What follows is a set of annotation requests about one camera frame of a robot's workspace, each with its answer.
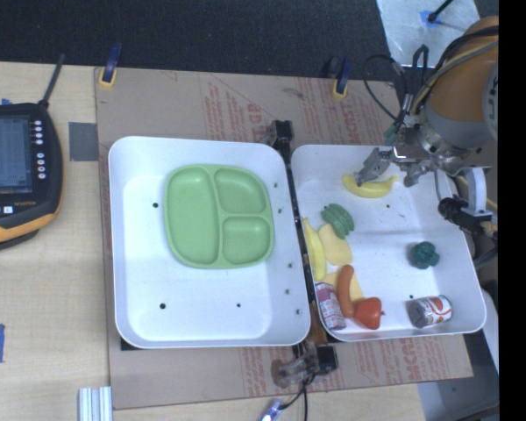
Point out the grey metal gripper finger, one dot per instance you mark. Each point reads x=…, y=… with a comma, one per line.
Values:
x=372, y=167
x=414, y=174

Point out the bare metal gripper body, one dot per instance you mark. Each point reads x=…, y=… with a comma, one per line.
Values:
x=421, y=149

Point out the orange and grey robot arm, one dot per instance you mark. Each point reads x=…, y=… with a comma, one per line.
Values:
x=460, y=90

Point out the yellow banana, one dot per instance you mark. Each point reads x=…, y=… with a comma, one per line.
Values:
x=377, y=189
x=317, y=252

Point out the green ribbed toy vegetable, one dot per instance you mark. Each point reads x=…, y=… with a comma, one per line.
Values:
x=338, y=219

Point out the green broccoli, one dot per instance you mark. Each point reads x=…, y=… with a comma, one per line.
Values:
x=424, y=254

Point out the pale yellow toy chunk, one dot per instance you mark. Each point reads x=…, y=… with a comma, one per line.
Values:
x=335, y=248

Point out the thin black rod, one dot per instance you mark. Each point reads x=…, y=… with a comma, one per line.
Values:
x=299, y=230

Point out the white plastic tray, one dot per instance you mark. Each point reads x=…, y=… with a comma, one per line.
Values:
x=390, y=279
x=210, y=305

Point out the orange sausage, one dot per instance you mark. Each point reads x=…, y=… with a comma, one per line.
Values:
x=345, y=290

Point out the orange and white can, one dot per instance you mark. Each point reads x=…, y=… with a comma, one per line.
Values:
x=431, y=310

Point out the red toy pepper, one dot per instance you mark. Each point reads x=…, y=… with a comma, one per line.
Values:
x=369, y=313

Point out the pink can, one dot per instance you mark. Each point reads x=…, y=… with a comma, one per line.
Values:
x=330, y=307

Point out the green divided plate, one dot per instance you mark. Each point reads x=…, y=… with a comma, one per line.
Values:
x=193, y=217

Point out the brown cardboard board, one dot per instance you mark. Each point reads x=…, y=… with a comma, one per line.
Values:
x=179, y=103

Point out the black cylinder on white bracket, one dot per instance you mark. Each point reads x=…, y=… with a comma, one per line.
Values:
x=475, y=191

